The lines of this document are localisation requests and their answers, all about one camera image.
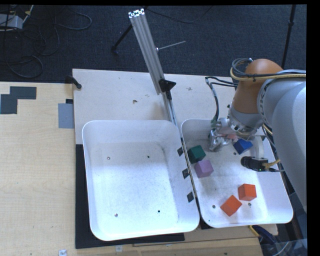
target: aluminum rod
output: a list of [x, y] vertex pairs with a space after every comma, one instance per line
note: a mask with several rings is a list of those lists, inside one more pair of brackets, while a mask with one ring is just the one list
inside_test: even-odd
[[160, 64], [157, 48], [152, 38], [144, 9], [142, 8], [129, 12], [129, 19], [141, 48], [156, 93], [158, 95], [162, 94], [168, 117], [171, 122], [178, 126], [172, 100], [167, 97], [166, 92], [162, 92], [159, 84], [161, 79], [165, 79], [165, 75]]

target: black clamp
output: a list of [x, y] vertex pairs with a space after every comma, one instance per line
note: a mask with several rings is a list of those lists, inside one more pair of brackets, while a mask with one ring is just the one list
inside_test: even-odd
[[163, 93], [166, 93], [166, 98], [167, 98], [168, 100], [172, 100], [170, 90], [171, 90], [176, 84], [177, 84], [176, 82], [168, 81], [168, 80], [165, 80], [165, 79], [163, 79], [163, 78], [159, 80], [159, 85], [160, 85], [161, 91], [162, 91]]
[[65, 77], [64, 82], [66, 84], [74, 84], [78, 89], [81, 89], [82, 85], [80, 83], [78, 83], [78, 81], [71, 75], [67, 75]]

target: red cube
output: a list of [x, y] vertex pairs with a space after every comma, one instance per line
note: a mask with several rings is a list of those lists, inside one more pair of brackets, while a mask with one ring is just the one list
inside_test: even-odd
[[242, 184], [238, 187], [239, 199], [251, 201], [257, 197], [256, 186], [254, 184]]
[[234, 195], [231, 195], [220, 208], [230, 217], [240, 206], [242, 206], [242, 203]]

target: black mat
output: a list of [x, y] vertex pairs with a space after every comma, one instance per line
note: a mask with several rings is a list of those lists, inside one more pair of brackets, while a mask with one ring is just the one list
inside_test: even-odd
[[75, 248], [93, 248], [125, 244], [160, 243], [184, 241], [183, 233], [144, 236], [139, 238], [102, 241], [94, 236], [89, 223], [89, 206], [86, 184], [86, 166], [84, 147], [75, 146], [76, 174], [75, 174]]

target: tripod stand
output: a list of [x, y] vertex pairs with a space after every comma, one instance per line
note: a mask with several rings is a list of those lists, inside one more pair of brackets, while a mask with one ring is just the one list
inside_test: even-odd
[[286, 63], [286, 57], [287, 57], [287, 52], [288, 52], [291, 29], [292, 29], [292, 26], [294, 25], [295, 11], [296, 11], [296, 4], [293, 4], [292, 7], [291, 7], [291, 14], [290, 14], [290, 19], [289, 19], [289, 23], [288, 23], [288, 32], [286, 34], [284, 53], [283, 53], [283, 57], [282, 57], [281, 67], [283, 69], [285, 68], [285, 63]]
[[[146, 10], [148, 8], [149, 5], [145, 5], [143, 7], [144, 10]], [[130, 26], [125, 30], [125, 32], [123, 33], [123, 35], [118, 39], [118, 41], [111, 47], [111, 51], [114, 54], [118, 54], [117, 51], [117, 46], [121, 43], [121, 41], [126, 37], [126, 35], [129, 33], [129, 31], [132, 29], [132, 24], [130, 24]]]

